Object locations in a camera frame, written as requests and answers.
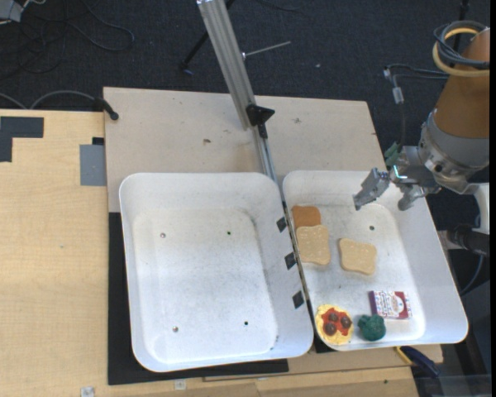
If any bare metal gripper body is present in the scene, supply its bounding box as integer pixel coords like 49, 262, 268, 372
389, 127, 483, 195

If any white plastic tray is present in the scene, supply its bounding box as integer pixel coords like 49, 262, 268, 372
118, 171, 315, 374
281, 169, 470, 352

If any brown toast slice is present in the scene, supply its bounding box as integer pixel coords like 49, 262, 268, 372
290, 204, 322, 230

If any pale bread slice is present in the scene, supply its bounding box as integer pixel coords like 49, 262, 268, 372
337, 237, 378, 276
295, 224, 331, 267

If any purple and white carton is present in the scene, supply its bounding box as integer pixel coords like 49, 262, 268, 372
368, 289, 414, 322

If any green broccoli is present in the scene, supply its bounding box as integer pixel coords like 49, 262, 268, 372
356, 313, 388, 342

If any yellow and red pizza slice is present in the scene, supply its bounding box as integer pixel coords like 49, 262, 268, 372
314, 303, 355, 347

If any pale flat board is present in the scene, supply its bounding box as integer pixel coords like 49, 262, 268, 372
103, 87, 445, 383

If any black cylinder on white bracket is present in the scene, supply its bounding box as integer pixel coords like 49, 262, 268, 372
445, 182, 491, 257

